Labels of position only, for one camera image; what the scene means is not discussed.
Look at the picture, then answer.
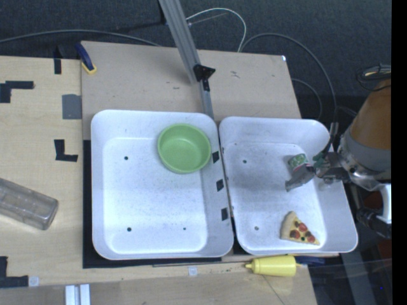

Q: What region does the black cylinder on white bracket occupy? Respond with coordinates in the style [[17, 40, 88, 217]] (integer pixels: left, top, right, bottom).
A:
[[355, 182, 392, 238]]

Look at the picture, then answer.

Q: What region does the yellow squeeze bottle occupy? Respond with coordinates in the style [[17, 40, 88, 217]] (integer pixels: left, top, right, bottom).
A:
[[244, 255, 302, 278]]

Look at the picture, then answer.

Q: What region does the pale wood board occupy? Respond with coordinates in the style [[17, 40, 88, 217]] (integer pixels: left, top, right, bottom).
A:
[[81, 40, 343, 287]]

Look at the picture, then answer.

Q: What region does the green bowl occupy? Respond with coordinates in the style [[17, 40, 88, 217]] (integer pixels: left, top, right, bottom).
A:
[[156, 123, 212, 175]]

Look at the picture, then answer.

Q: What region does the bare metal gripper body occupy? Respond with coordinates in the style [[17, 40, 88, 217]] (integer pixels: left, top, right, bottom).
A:
[[314, 152, 392, 191]]

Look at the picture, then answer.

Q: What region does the green and white small can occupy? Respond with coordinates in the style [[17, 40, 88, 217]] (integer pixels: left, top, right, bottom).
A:
[[284, 153, 310, 173]]

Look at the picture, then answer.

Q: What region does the toy pizza slice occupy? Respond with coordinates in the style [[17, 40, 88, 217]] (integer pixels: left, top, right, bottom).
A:
[[279, 210, 321, 247]]

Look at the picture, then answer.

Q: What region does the clear plastic bottle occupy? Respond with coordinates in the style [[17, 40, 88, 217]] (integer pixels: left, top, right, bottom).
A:
[[0, 177, 60, 231]]

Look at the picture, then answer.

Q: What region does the white plastic tray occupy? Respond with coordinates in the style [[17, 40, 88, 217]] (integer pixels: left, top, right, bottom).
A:
[[90, 109, 235, 261], [218, 116, 359, 256]]

